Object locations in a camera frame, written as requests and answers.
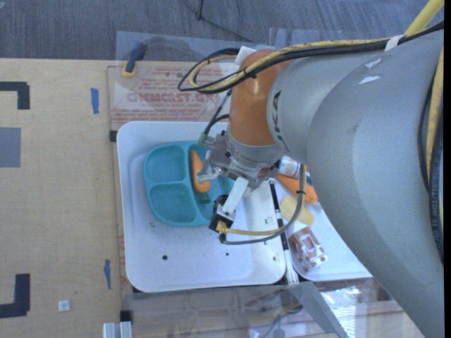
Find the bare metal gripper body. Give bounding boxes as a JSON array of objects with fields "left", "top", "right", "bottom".
[{"left": 205, "top": 131, "right": 281, "bottom": 191}]

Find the brown and white carton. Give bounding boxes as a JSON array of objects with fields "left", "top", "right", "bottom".
[{"left": 287, "top": 226, "right": 329, "bottom": 274}]

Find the orange carrot with green top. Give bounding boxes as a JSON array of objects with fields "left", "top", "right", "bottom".
[{"left": 190, "top": 149, "right": 212, "bottom": 204}]

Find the brown cardboard board red print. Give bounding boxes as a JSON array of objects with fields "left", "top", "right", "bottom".
[{"left": 107, "top": 64, "right": 402, "bottom": 338}]

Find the white bottle with orange label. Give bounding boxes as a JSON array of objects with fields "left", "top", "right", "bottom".
[{"left": 278, "top": 156, "right": 313, "bottom": 186}]

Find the pale yellow biscuit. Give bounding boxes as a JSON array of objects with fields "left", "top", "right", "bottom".
[{"left": 280, "top": 195, "right": 316, "bottom": 227}]

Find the blue divided plate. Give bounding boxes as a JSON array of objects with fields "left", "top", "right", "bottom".
[{"left": 142, "top": 140, "right": 236, "bottom": 228}]

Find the thin black and white rod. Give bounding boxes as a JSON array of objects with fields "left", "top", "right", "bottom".
[{"left": 268, "top": 180, "right": 300, "bottom": 287}]

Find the black cylinder on white bracket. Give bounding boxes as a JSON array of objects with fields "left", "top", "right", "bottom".
[{"left": 208, "top": 177, "right": 249, "bottom": 233}]

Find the white plastic tray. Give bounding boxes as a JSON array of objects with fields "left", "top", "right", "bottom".
[
  {"left": 271, "top": 160, "right": 373, "bottom": 282},
  {"left": 116, "top": 120, "right": 288, "bottom": 293}
]

